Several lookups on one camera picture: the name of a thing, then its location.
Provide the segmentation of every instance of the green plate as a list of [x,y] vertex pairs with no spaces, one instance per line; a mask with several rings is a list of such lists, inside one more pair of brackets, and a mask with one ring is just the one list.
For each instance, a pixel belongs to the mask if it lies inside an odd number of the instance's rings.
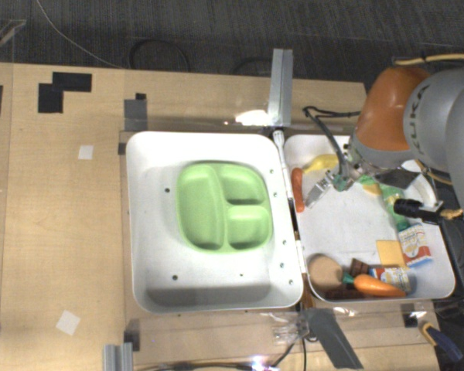
[[180,233],[196,249],[233,253],[263,246],[271,239],[266,185],[251,168],[196,163],[181,171],[176,193]]

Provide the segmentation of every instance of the white paper square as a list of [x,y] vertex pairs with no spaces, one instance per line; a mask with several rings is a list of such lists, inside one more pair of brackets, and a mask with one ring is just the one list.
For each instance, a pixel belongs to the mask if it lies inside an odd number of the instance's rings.
[[56,327],[61,331],[69,335],[74,335],[76,328],[79,325],[80,318],[69,311],[63,311],[59,321],[56,323]]
[[93,145],[81,145],[78,159],[93,159]]

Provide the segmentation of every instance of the orange carrot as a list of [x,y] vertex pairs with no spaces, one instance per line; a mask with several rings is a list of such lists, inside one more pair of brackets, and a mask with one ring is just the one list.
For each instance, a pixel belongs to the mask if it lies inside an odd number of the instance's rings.
[[302,200],[302,169],[294,168],[291,173],[292,192],[294,193],[295,211],[304,211],[304,201]]
[[385,283],[370,275],[361,274],[354,278],[354,287],[364,293],[377,297],[405,297],[405,291]]

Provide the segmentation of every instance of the green bottle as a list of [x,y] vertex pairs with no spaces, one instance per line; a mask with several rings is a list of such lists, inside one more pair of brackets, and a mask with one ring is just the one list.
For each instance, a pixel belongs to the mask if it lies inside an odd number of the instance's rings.
[[401,232],[408,228],[410,224],[408,223],[407,219],[394,212],[394,203],[397,199],[404,198],[404,193],[401,189],[397,187],[391,187],[390,185],[380,184],[381,189],[381,197],[384,200],[385,206],[387,207],[387,211],[390,215],[394,218],[395,226],[397,227],[397,231]]

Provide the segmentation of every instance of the wooden table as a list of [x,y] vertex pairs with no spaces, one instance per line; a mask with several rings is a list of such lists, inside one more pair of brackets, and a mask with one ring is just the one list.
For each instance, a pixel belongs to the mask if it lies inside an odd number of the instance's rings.
[[[92,91],[65,92],[63,114],[38,114],[38,84],[51,83],[53,71],[91,73]],[[124,99],[147,95],[150,128],[223,129],[237,113],[266,108],[269,79],[0,63],[0,85],[0,371],[100,370],[104,345],[122,343],[131,301],[118,155]],[[364,96],[360,83],[294,80],[293,122],[307,124],[305,105],[348,111]],[[78,158],[82,145],[94,146],[92,159]],[[417,309],[436,324],[429,302]],[[65,310],[80,318],[73,335],[56,328]],[[434,349],[404,328],[397,305],[355,310],[359,316],[341,324],[366,369],[438,369]],[[165,361],[208,353],[196,331],[183,331],[194,337],[186,347],[162,338],[177,317],[150,323],[157,352],[166,350]],[[213,334],[215,345],[226,345],[219,328]],[[284,349],[265,345],[267,355]],[[319,343],[308,349],[309,369],[333,369]],[[232,355],[229,345],[226,360],[251,355],[244,350]],[[135,354],[136,363],[152,361],[146,357]],[[299,346],[282,369],[302,369]]]

